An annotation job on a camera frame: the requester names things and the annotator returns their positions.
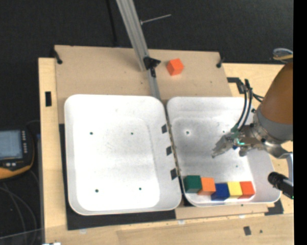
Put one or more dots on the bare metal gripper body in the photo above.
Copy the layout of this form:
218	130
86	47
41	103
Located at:
253	136

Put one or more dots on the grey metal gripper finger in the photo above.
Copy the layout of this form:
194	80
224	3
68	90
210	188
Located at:
246	150
222	145

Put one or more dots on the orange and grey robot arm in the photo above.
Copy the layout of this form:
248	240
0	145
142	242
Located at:
278	98

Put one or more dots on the white plastic tray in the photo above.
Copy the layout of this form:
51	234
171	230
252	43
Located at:
204	152
117	157

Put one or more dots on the red cube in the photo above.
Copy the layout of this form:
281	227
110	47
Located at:
247	189
175	66

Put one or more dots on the yellow cube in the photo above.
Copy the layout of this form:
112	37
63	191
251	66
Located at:
235	189

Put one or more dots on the orange cube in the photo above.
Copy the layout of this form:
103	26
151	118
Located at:
207	185

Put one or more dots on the blue cube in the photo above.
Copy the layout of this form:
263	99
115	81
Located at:
221	191

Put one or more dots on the green cube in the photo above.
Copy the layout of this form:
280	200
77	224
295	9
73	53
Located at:
192	184

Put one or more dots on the brown flat board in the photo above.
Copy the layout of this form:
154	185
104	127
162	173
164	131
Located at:
102	70

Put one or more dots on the black cylinder on white bracket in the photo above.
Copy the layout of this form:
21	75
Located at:
279	181

